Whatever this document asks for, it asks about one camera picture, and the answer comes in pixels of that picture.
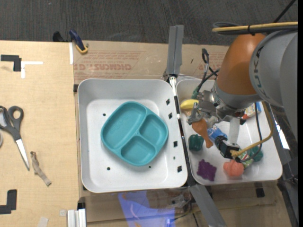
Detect teal divided plate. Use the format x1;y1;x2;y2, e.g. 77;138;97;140
100;101;169;167

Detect purple toy grapes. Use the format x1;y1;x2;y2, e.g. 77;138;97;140
196;159;217;182

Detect blue can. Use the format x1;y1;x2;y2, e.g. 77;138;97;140
206;124;229;143

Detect dark green toy vegetable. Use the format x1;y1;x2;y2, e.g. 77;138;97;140
250;146;264;163

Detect grey handled scissors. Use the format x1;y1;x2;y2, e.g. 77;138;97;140
0;105;31;172

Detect beige toy bread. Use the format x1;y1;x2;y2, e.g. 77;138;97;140
184;108;197;119

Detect pink toy food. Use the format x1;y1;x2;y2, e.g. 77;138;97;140
223;159;245;178

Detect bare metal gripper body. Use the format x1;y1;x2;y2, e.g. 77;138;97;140
195;89;247;125

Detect brown cardboard board red print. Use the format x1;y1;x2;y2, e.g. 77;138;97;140
72;40;286;223

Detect yellow toy lemon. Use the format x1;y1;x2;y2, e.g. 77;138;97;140
180;99;199;110

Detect white and red carton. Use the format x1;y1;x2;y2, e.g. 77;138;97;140
243;102;262;120

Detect white plastic tray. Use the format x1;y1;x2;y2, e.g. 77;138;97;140
77;78;188;194
176;79;284;186

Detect orange toy chicken drumstick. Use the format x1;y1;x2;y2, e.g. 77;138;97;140
191;118;214;149

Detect green toy pepper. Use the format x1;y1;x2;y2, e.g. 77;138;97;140
188;134;205;151

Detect beige cloth strip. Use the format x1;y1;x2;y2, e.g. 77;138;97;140
30;151;53;187

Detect green and red packet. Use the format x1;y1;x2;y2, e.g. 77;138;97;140
238;149;255;170

